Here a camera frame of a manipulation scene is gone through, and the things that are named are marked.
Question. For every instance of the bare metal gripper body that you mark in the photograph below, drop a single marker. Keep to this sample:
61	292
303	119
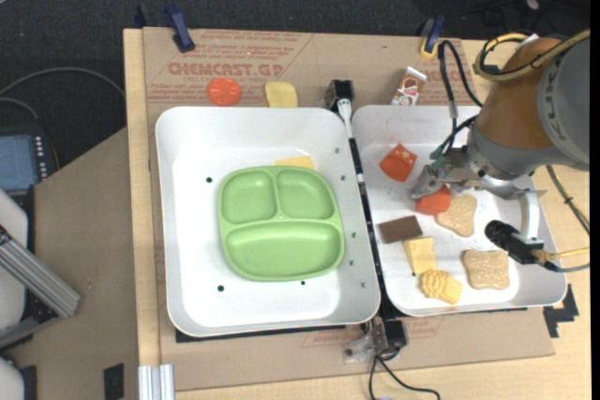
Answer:
461	166

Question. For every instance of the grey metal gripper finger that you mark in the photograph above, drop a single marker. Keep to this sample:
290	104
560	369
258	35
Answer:
425	182
454	190

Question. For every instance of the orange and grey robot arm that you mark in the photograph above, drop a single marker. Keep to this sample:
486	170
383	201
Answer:
515	108

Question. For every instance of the orange carrot chunk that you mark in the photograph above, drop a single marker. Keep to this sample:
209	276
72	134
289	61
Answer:
433	203

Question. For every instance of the tan bread slice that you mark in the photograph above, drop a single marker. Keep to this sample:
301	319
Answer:
485	269
458	215

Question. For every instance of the brown chocolate square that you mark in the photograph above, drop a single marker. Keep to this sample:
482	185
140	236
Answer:
400	229

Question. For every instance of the thin black and white rod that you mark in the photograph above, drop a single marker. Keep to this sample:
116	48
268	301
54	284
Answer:
360	168

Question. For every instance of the yellow cheese wedge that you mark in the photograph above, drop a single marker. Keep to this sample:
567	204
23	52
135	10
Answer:
421	254

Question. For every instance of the white and brown carton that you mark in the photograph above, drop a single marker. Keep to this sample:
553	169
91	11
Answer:
409	88

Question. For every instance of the yellow ridged fries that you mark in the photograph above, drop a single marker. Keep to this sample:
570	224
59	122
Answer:
440	286

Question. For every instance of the white plastic tray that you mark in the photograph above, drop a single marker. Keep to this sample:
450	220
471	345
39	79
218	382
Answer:
487	300
197	201

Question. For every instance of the yellow cheese slice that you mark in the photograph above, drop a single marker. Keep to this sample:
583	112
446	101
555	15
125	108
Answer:
295	162

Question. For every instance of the green divided plate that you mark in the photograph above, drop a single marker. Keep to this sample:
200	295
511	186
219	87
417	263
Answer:
281	243

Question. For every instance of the pale yellow rounded slab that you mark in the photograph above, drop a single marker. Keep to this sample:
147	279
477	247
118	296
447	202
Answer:
281	95

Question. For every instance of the brown cardboard board red print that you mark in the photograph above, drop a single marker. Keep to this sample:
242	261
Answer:
281	56

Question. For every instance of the orange round disc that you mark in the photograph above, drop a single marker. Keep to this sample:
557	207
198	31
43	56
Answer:
224	92

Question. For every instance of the black cylinder on white bracket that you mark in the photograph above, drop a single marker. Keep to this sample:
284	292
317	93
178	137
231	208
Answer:
511	241

